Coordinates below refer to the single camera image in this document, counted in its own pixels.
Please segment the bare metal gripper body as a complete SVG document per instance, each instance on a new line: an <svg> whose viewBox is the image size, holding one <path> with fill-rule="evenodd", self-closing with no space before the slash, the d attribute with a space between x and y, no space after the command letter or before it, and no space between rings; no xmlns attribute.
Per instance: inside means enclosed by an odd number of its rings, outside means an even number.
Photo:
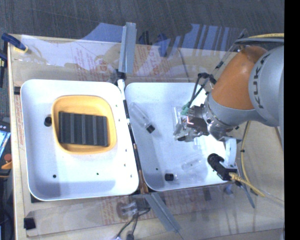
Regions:
<svg viewBox="0 0 300 240"><path fill-rule="evenodd" d="M197 134L221 140L238 126L239 111L220 104L192 105L187 108L186 118L186 126Z"/></svg>

